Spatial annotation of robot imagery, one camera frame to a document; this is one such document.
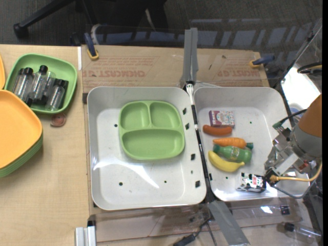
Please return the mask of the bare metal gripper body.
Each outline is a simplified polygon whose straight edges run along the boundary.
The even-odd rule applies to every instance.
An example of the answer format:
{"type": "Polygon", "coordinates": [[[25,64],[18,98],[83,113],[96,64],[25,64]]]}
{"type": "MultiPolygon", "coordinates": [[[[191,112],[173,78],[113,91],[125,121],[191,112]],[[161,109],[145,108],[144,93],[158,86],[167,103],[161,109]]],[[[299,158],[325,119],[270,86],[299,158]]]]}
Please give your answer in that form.
{"type": "Polygon", "coordinates": [[[280,127],[278,135],[273,140],[271,151],[272,158],[288,158],[293,154],[295,140],[293,132],[289,128],[280,127]]]}

